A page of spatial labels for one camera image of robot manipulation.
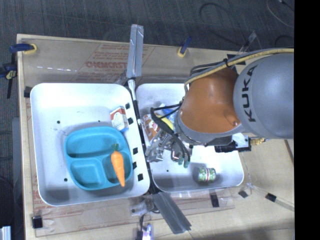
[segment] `gray floor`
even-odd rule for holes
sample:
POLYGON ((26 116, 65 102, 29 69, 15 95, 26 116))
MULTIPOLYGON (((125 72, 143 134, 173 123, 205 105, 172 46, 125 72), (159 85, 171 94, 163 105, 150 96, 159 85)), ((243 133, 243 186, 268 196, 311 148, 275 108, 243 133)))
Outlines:
MULTIPOLYGON (((239 51, 294 45, 295 0, 0 0, 0 64, 18 33, 128 42, 131 24, 144 27, 144 43, 239 51)), ((19 116, 17 79, 7 99, 0 79, 0 227, 12 224, 12 120, 19 116)))

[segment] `green can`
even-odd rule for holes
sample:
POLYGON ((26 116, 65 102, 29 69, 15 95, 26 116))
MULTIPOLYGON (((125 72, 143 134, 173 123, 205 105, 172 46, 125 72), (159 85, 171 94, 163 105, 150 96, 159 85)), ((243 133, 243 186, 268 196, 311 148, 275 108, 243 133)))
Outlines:
POLYGON ((193 179, 199 183, 212 183, 216 177, 217 173, 214 168, 196 167, 193 170, 193 179))

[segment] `toy carrot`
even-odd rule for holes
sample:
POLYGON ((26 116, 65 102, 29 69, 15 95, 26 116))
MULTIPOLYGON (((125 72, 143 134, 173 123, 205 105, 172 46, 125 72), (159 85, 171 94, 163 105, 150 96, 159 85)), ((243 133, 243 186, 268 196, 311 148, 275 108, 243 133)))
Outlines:
POLYGON ((116 177, 118 178, 122 187, 125 186, 125 166, 124 166, 124 157, 118 151, 119 144, 112 144, 114 149, 111 154, 111 163, 115 171, 116 177))

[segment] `orange carrot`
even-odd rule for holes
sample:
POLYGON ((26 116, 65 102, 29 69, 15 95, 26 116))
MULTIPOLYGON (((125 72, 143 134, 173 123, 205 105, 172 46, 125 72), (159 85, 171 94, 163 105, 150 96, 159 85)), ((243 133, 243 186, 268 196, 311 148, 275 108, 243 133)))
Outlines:
POLYGON ((113 144, 112 147, 114 149, 113 153, 111 154, 111 163, 113 169, 115 171, 116 177, 118 178, 122 187, 125 186, 125 166, 124 166, 124 157, 122 154, 117 150, 118 144, 113 144))

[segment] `blue divided tray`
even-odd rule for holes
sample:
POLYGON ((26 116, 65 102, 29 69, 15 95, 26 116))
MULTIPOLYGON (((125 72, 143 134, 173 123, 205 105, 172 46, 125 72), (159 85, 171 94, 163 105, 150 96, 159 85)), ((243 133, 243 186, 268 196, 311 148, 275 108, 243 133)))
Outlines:
POLYGON ((84 190, 101 190, 120 185, 111 163, 112 144, 119 144, 124 176, 133 173, 131 153, 125 137, 109 126, 90 127, 70 133, 64 142, 64 156, 74 183, 84 190))

